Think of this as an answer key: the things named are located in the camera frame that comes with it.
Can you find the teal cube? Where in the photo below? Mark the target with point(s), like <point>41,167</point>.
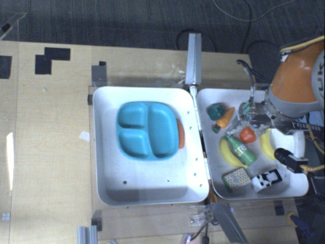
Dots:
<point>215,111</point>

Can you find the orange sausage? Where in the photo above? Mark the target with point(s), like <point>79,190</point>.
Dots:
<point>181,136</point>

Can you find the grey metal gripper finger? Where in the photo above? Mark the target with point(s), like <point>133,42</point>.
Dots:
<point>234,128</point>
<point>260,129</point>

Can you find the black cylinder on white bracket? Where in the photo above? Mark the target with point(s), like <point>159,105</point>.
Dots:
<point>292,159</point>

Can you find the orange carrot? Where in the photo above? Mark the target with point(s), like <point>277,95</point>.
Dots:
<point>225,119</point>

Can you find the yellow banana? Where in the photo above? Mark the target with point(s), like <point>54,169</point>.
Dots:
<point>265,145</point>
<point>227,154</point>

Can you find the blue divided plate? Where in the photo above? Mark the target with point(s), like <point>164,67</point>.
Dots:
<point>147,131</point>

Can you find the green patterned carton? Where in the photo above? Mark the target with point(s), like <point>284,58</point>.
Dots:
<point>236,179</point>

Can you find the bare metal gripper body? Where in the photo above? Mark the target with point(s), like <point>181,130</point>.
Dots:
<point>264,117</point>

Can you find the green bottle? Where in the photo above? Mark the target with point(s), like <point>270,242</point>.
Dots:
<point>242,152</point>

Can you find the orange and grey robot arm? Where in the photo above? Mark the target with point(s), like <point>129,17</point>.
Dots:
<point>292,77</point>

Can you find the white plastic tray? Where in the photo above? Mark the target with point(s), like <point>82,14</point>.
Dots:
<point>152,179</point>
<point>215,151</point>

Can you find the black and white carton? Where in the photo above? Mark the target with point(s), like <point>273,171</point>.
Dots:
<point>266,180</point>

